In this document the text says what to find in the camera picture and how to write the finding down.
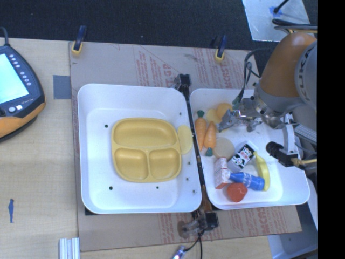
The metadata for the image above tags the black cylinder on white bracket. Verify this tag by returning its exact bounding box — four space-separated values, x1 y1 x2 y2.
265 114 300 168

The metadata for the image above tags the yellow divided plate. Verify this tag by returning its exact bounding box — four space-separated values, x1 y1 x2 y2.
111 117 182 183

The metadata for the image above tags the red-orange tomato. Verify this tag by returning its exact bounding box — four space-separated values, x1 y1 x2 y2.
226 182 249 203

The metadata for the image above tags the blue bottle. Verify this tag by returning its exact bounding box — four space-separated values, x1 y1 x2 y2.
229 172 266 192

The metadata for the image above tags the white plastic tray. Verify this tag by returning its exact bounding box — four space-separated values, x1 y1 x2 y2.
189 88 311 211
77 83 203 215

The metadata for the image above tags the cow print milk carton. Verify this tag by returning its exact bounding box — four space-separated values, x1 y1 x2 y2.
227 141 259 173

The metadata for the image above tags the orange carrot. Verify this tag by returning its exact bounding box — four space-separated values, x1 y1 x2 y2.
203 120 217 157
194 110 208 152

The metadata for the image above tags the red and white carton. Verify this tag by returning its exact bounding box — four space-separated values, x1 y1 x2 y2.
213 157 232 190

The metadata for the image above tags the brown cardboard board, red print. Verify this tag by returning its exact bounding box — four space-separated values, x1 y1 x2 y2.
68 41 303 252

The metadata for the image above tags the orange-yellow round slice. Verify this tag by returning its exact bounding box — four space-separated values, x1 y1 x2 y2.
216 103 233 120

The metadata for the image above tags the yellow banana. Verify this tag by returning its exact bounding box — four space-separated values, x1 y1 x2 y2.
252 151 271 192

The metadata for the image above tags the pale yellow round slice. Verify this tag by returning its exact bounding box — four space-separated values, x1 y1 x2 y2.
206 108 221 125

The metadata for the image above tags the thin black and white rod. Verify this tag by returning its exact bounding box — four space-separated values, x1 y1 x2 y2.
180 86 213 215

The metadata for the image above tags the black block with thin wires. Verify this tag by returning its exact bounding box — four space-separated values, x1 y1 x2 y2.
204 212 219 230
174 73 192 92

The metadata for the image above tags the beige round biscuit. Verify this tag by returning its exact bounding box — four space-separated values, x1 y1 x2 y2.
212 137 236 161

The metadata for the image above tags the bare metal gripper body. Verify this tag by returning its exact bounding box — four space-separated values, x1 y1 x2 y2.
236 98 284 130

